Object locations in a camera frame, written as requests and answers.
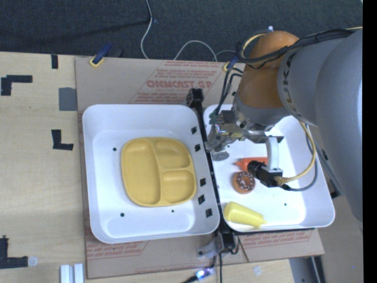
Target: cardboard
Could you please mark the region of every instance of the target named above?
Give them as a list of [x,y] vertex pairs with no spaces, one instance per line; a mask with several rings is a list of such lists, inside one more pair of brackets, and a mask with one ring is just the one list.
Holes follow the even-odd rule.
[[[212,234],[116,245],[101,243],[94,237],[89,224],[81,120],[86,108],[95,104],[185,104],[190,88],[203,89],[204,108],[217,104],[225,76],[224,63],[106,58],[94,68],[90,59],[75,57],[87,277],[208,267],[212,259],[198,259],[196,248],[208,244]],[[237,67],[242,70],[244,64]],[[234,78],[230,93],[237,89],[239,80]],[[229,95],[224,104],[232,101]],[[225,265],[324,253],[316,229],[258,233],[240,236],[240,241],[242,250],[237,255],[224,255]]]

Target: donut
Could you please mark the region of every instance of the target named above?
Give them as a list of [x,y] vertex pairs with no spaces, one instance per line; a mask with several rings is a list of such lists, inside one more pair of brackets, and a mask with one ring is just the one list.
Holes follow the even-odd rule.
[[250,193],[255,188],[254,176],[245,171],[237,172],[233,176],[232,186],[240,194]]

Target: black carpet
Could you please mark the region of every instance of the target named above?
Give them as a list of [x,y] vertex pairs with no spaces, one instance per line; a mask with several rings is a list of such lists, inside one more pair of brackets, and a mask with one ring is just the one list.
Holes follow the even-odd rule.
[[[255,31],[273,26],[298,37],[363,25],[360,0],[149,0],[154,18],[144,41],[148,58],[173,59],[190,40],[214,52],[233,50]],[[0,0],[0,51],[144,58],[145,0]],[[227,61],[229,54],[219,55]],[[190,44],[179,60],[210,61],[204,45]]]

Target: wooden table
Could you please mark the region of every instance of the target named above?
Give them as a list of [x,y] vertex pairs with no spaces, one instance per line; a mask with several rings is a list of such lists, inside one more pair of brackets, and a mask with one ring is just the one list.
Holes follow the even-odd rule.
[[[0,282],[58,282],[63,264],[84,264],[84,220],[77,111],[59,110],[59,88],[75,88],[74,56],[0,52],[0,77],[32,75],[0,96],[0,235],[9,257],[35,256],[36,266],[0,269]],[[51,130],[62,131],[55,150]],[[255,272],[258,266],[262,272]],[[205,282],[219,282],[217,275]],[[183,282],[194,270],[131,275],[93,282]],[[226,265],[223,282],[294,282],[289,260]]]

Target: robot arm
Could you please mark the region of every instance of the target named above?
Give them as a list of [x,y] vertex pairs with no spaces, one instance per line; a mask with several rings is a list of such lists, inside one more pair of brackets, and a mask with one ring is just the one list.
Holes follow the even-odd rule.
[[[211,122],[206,149],[213,160],[227,158],[226,145],[236,140],[270,142],[266,132],[293,115],[318,133],[326,167],[362,224],[362,29],[302,39],[284,31],[261,33],[243,41],[237,60],[246,66],[233,107],[215,110]],[[269,176],[271,168],[257,164],[249,171],[266,180],[282,175]]]

